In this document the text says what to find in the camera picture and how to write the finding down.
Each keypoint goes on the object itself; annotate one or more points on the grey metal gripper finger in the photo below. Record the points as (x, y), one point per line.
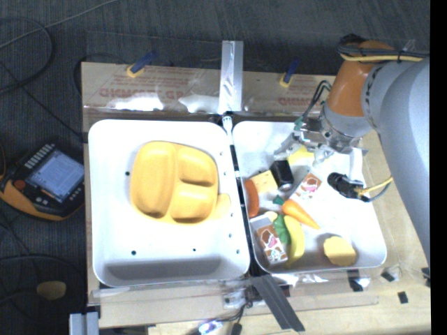
(322, 155)
(288, 146)

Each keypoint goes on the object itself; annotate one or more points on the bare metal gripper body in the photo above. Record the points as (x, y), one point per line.
(323, 139)

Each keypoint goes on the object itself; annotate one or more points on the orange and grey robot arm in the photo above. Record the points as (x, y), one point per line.
(398, 117)

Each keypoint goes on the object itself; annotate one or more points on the yellow round toy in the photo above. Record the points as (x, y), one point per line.
(301, 157)

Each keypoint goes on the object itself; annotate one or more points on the black can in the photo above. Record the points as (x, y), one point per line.
(282, 173)

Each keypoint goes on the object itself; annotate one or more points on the white and orange carton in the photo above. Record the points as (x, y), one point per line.
(307, 186)

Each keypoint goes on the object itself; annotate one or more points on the yellow cheese wedge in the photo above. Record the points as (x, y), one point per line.
(263, 181)

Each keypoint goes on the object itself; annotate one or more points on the orange carrot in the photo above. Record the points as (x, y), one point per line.
(298, 213)

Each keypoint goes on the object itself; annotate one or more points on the red sausage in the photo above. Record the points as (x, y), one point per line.
(252, 199)

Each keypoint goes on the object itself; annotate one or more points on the white plastic tray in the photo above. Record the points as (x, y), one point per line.
(349, 215)
(115, 204)

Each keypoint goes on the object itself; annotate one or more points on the yellow banana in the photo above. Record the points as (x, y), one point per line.
(296, 239)

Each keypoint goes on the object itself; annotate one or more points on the yellow biscuit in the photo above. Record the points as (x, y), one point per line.
(339, 251)

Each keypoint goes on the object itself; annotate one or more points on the white and brown carton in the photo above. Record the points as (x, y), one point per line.
(270, 243)

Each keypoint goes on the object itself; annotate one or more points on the brown cardboard board red print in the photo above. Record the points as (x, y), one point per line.
(195, 82)

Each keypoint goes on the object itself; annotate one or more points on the yellow divided plate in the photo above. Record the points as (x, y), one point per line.
(153, 180)

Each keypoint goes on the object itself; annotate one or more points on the yellow oval toy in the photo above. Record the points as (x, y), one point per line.
(51, 290)

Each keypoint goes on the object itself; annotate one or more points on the black cylinder on white bracket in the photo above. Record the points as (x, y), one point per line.
(344, 183)

